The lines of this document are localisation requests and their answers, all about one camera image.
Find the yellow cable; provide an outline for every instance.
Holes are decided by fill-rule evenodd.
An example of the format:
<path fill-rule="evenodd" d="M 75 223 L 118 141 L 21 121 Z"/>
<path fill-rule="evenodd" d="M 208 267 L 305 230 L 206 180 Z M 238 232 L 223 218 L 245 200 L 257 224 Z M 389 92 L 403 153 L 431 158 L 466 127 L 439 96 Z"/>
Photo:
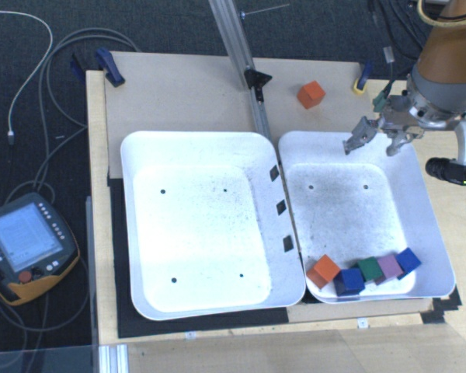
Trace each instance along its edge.
<path fill-rule="evenodd" d="M 431 18 L 428 17 L 428 15 L 425 14 L 425 12 L 423 11 L 423 0 L 418 0 L 417 9 L 418 9 L 419 18 L 421 18 L 421 20 L 422 20 L 424 23 L 428 23 L 428 25 L 431 25 L 431 26 L 438 26 L 438 27 L 443 27 L 443 28 L 449 28 L 449 27 L 455 27 L 455 26 L 463 26 L 463 25 L 466 25 L 466 19 L 462 19 L 461 21 L 447 21 L 447 22 L 436 21 L 436 20 L 434 20 L 434 19 L 431 19 Z"/>

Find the red button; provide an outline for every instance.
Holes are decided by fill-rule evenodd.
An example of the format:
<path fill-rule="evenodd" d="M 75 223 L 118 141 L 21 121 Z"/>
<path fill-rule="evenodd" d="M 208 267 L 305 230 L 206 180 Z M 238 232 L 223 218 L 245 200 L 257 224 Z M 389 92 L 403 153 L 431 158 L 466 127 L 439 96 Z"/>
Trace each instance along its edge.
<path fill-rule="evenodd" d="M 24 270 L 19 274 L 19 282 L 22 284 L 31 282 L 31 279 L 33 279 L 33 275 L 28 270 Z"/>

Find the black mat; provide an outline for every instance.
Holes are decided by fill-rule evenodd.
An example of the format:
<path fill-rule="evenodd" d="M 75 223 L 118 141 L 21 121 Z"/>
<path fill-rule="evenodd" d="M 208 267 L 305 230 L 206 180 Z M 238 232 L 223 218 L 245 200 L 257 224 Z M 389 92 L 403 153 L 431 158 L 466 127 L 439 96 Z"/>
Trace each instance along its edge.
<path fill-rule="evenodd" d="M 119 338 L 178 333 L 196 330 L 233 329 L 288 323 L 286 308 L 258 309 L 153 321 L 138 313 L 131 301 L 123 180 L 110 180 L 114 270 L 116 274 L 117 329 Z"/>

